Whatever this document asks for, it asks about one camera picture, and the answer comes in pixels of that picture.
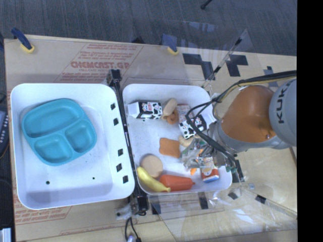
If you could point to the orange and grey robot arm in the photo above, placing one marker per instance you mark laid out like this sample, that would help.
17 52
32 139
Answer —
252 115

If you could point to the brown cardboard board red print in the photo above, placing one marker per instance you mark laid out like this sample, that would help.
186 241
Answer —
63 59

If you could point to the cow print milk carton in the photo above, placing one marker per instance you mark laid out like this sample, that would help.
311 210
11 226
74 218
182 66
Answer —
149 110
186 131

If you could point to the orange juice carton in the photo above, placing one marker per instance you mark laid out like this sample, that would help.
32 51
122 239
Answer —
210 173

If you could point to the white plastic tray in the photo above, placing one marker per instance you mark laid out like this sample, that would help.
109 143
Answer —
146 132
75 185

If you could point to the orange bread slice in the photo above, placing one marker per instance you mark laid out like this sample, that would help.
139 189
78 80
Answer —
169 147

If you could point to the clear plastic packet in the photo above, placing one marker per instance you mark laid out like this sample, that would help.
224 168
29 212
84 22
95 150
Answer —
189 156

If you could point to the small tan pastry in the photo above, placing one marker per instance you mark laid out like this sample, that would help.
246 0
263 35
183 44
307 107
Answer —
185 141

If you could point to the small orange carrot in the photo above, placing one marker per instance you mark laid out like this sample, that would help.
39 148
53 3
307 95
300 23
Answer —
193 171

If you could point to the blue divided plate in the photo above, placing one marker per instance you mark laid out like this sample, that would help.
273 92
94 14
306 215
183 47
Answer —
58 130

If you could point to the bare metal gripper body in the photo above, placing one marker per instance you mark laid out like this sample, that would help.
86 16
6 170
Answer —
220 158

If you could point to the tan round biscuit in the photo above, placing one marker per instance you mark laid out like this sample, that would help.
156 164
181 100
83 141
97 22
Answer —
151 165

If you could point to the tan bread roll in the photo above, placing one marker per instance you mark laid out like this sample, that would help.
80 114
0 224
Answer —
170 107

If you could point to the orange sausage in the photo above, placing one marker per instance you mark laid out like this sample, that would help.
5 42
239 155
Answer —
176 182

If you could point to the brown doughnut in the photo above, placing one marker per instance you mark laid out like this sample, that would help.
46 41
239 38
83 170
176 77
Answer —
172 118

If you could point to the pink and white carton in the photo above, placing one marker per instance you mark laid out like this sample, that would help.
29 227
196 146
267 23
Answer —
183 112

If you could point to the yellow banana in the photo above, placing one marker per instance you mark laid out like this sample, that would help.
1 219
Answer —
149 180

